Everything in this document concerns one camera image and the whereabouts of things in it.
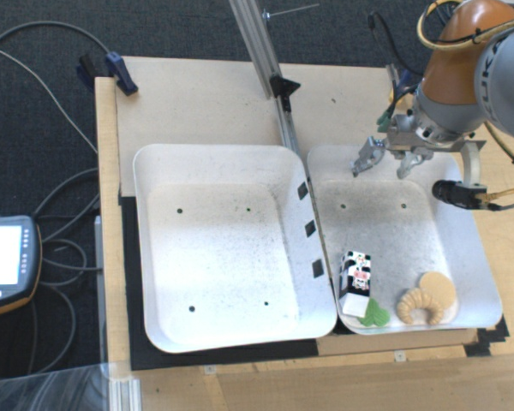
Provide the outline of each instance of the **white tray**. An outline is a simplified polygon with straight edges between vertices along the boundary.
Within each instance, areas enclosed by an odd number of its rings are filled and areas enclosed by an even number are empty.
[[[299,157],[281,146],[139,150],[144,318],[157,348],[181,353],[332,330],[337,309],[318,232],[306,230],[314,212],[305,178]]]
[[[365,327],[358,318],[343,314],[338,302],[342,322],[360,334],[496,325],[501,301],[472,212],[444,204],[431,194],[437,180],[461,180],[453,157],[434,154],[399,180],[399,161],[387,153],[379,164],[354,178],[350,161],[357,159],[360,148],[318,146],[308,155],[337,302],[342,255],[356,250],[371,256],[371,297],[391,315],[384,327]],[[427,271],[447,275],[457,301],[438,325],[427,325],[419,311],[414,311],[415,323],[406,325],[396,315],[397,302]]]

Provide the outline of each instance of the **croissant toy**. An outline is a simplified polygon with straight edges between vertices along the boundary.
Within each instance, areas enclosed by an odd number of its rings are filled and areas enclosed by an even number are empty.
[[[426,309],[429,311],[427,322],[430,325],[438,324],[444,318],[444,308],[425,289],[413,288],[408,290],[397,304],[397,315],[407,325],[413,324],[411,311]]]

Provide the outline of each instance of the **gray carpet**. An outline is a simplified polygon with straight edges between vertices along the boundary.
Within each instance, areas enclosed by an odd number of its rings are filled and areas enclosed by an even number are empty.
[[[368,29],[368,13],[380,12],[400,54],[424,69],[429,52],[417,41],[415,24],[432,0],[260,0],[271,13],[319,3],[314,9],[274,17],[270,23],[278,60],[382,67],[386,64]],[[0,0],[0,33],[21,23],[64,21],[83,27],[109,48],[127,56],[218,60],[249,59],[227,0]],[[432,29],[439,24],[431,22]],[[92,94],[80,83],[75,65],[89,53],[106,74],[101,50],[86,38],[57,27],[35,27],[0,44],[32,68],[57,95],[63,108],[95,141]],[[60,182],[96,166],[97,158],[65,122],[44,89],[25,70],[0,56],[0,210],[27,214]],[[95,181],[77,183],[53,200],[47,214],[73,215],[97,193]],[[94,265],[93,218],[85,216],[66,236],[79,242]],[[48,233],[64,220],[46,220]],[[77,263],[69,251],[57,260]],[[72,273],[45,266],[48,280]],[[63,288],[75,305],[75,339],[56,368],[99,362],[96,284],[85,275]],[[69,311],[48,289],[36,294],[39,335],[34,370],[49,363],[69,337]],[[0,376],[27,370],[33,319],[30,308],[0,318]]]

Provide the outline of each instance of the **black clamp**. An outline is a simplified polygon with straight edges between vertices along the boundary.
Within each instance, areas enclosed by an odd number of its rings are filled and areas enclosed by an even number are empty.
[[[90,92],[95,92],[95,78],[99,76],[99,73],[88,54],[78,61],[76,74]]]
[[[273,74],[271,76],[270,83],[274,97],[277,98],[279,96],[284,111],[291,113],[290,96],[301,86],[301,84],[294,82],[293,80],[284,79],[279,74]]]
[[[132,81],[123,58],[115,51],[106,55],[105,64],[111,75],[118,78],[117,85],[126,96],[139,90],[139,87]],[[95,92],[95,78],[99,76],[99,73],[88,54],[80,58],[79,64],[76,66],[76,73],[86,88],[90,92]]]

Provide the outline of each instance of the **screen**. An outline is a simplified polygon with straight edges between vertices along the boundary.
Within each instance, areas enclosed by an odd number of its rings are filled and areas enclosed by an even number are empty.
[[[0,226],[0,284],[17,284],[21,256],[21,226]]]

